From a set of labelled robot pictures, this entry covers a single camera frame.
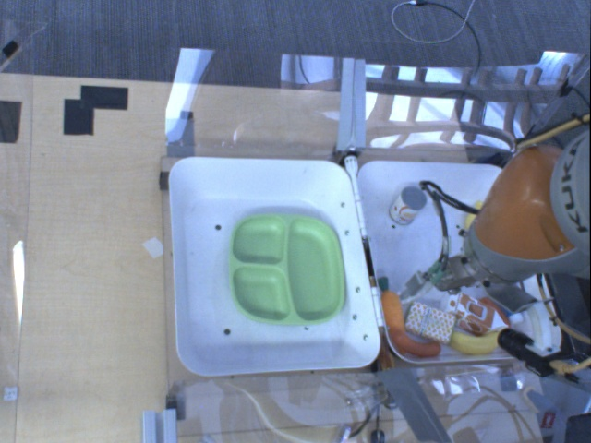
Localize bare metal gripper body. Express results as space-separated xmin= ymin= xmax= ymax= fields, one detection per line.
xmin=432 ymin=254 xmax=487 ymax=293

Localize yellow patterned carton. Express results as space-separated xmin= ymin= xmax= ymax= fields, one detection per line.
xmin=404 ymin=301 xmax=458 ymax=345

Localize red sausage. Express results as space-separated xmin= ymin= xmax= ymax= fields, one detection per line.
xmin=391 ymin=329 xmax=442 ymax=359

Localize black cylinder on white bracket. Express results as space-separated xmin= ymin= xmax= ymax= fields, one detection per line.
xmin=496 ymin=289 xmax=563 ymax=378

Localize white and orange carton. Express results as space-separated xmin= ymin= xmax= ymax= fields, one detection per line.
xmin=440 ymin=292 xmax=512 ymax=337

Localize yellow banana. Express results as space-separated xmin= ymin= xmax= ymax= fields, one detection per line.
xmin=449 ymin=327 xmax=505 ymax=356

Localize orange carrot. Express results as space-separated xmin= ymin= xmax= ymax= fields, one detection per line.
xmin=379 ymin=276 xmax=407 ymax=337

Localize white and orange can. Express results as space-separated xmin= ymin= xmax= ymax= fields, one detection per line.
xmin=389 ymin=185 xmax=428 ymax=226

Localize white plastic tray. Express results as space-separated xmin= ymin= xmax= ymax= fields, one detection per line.
xmin=356 ymin=160 xmax=562 ymax=365
xmin=167 ymin=156 xmax=382 ymax=378

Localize green divided plate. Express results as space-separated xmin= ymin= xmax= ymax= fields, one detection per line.
xmin=228 ymin=213 xmax=348 ymax=327

